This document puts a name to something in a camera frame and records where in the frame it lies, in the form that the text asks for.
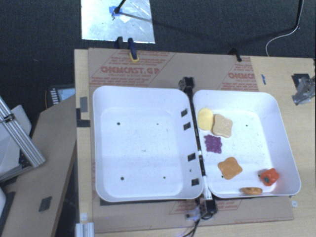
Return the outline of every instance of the dark gray floor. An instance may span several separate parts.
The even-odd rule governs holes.
[[[150,3],[156,44],[138,49],[265,56],[266,43],[295,26],[299,0]],[[49,86],[74,83],[74,49],[113,47],[81,39],[80,0],[0,0],[0,8],[0,96],[30,119],[44,110]],[[300,30],[272,42],[269,54],[315,58],[315,18],[316,0],[305,0]]]

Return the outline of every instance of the silver reflective sheet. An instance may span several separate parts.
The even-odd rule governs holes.
[[[116,41],[122,36],[124,42],[155,43],[149,0],[126,0],[113,20],[112,11],[121,1],[81,0],[82,39]]]

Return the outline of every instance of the red toy pepper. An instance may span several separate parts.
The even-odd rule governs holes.
[[[263,181],[265,186],[271,186],[274,184],[280,175],[276,172],[275,168],[266,170],[260,175],[260,179]]]

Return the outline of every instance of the toy food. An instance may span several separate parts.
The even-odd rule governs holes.
[[[241,190],[242,192],[250,195],[259,195],[262,193],[262,189],[257,187],[246,187],[242,188]]]
[[[218,167],[222,171],[224,178],[227,180],[232,179],[242,172],[242,167],[240,167],[234,157],[229,157],[225,161],[220,162]]]
[[[279,177],[280,175],[276,172],[275,168],[266,170],[260,175],[260,179],[263,181],[265,186],[271,186]]]
[[[233,122],[220,114],[214,116],[214,126],[212,132],[214,135],[229,138],[232,134]]]
[[[197,114],[197,125],[202,130],[212,130],[213,112],[209,108],[202,108]]]
[[[212,135],[206,135],[205,144],[206,144],[206,151],[214,152],[220,154],[222,152],[222,142],[220,137],[215,137]]]

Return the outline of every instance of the white cable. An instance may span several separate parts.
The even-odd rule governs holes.
[[[300,15],[298,16],[297,25],[296,25],[296,27],[294,28],[294,30],[293,30],[292,32],[288,33],[288,34],[284,34],[284,35],[277,36],[277,37],[275,37],[275,38],[273,38],[273,39],[271,39],[271,40],[268,41],[268,43],[266,44],[266,54],[267,54],[268,57],[269,57],[268,45],[269,45],[272,41],[274,41],[274,40],[276,40],[276,39],[279,39],[279,38],[282,38],[282,37],[290,36],[291,34],[295,33],[296,30],[299,28],[299,24],[300,24],[300,20],[301,20],[301,15],[302,15],[302,11],[303,11],[303,5],[304,5],[304,0],[302,0],[302,6],[301,6]]]

